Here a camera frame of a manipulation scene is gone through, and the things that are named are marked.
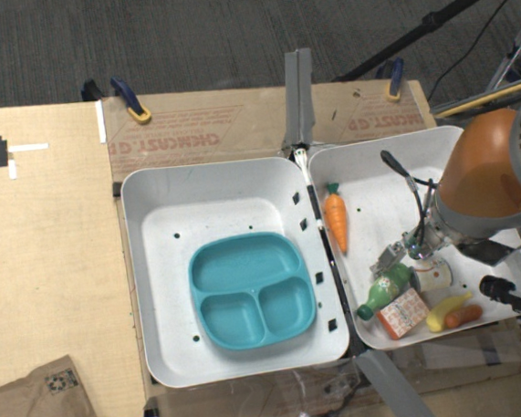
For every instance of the white can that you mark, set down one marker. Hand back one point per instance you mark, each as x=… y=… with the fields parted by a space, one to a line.
x=434 y=275

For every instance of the orange and white carton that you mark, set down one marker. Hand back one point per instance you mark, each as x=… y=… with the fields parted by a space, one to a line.
x=403 y=314

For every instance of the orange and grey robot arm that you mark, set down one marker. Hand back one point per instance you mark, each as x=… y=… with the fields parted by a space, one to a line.
x=481 y=172

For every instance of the green bottle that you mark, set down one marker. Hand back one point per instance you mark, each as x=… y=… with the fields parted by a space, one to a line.
x=383 y=289

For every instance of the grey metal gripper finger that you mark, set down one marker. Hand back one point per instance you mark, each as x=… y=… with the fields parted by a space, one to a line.
x=388 y=258

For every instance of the yellow banana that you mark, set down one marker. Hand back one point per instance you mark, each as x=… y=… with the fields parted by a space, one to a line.
x=442 y=311

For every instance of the orange sausage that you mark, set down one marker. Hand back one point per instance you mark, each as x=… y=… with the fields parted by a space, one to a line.
x=464 y=315

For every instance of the black cylinder on white bracket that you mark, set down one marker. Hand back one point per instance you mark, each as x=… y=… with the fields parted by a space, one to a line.
x=497 y=289

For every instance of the brown cardboard board red print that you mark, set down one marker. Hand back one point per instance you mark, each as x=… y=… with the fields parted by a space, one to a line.
x=216 y=129

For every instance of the white plastic tray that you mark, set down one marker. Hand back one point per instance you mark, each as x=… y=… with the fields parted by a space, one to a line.
x=380 y=219
x=166 y=276

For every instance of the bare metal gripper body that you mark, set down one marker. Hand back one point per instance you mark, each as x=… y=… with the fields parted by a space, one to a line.
x=430 y=238

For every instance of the blue divided plate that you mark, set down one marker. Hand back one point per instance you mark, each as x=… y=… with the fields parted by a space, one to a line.
x=250 y=291

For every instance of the orange carrot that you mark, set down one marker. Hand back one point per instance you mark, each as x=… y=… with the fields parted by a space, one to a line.
x=336 y=216

